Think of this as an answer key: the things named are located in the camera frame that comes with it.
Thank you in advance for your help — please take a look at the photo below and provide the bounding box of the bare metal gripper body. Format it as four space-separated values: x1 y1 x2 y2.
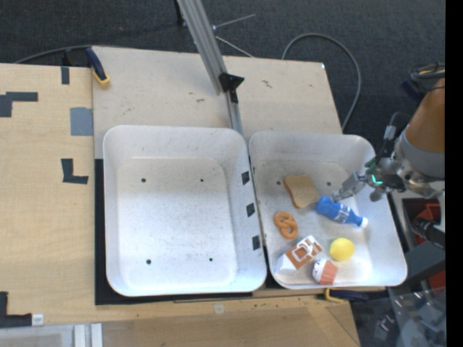
365 155 446 200

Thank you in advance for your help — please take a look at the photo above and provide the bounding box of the blue bottle with white cap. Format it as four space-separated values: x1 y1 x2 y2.
315 194 370 229

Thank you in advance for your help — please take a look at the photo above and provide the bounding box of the brown bread slice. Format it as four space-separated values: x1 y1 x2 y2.
283 173 320 210

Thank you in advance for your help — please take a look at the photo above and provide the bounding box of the white plastic tray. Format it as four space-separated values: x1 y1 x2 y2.
248 130 409 291
102 124 268 298

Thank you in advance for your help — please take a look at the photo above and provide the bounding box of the yellow ball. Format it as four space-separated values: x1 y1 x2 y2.
328 236 356 262

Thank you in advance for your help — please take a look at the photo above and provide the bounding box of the orange pretzel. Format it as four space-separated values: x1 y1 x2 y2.
273 211 300 241

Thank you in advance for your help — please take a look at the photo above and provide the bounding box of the orange and white carton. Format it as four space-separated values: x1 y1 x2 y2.
276 234 324 273

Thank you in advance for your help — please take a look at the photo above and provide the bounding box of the white and pink cup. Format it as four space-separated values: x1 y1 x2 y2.
311 258 339 286

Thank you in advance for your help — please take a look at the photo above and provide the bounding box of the black cylinder on white bracket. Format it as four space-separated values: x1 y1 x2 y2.
412 189 446 249

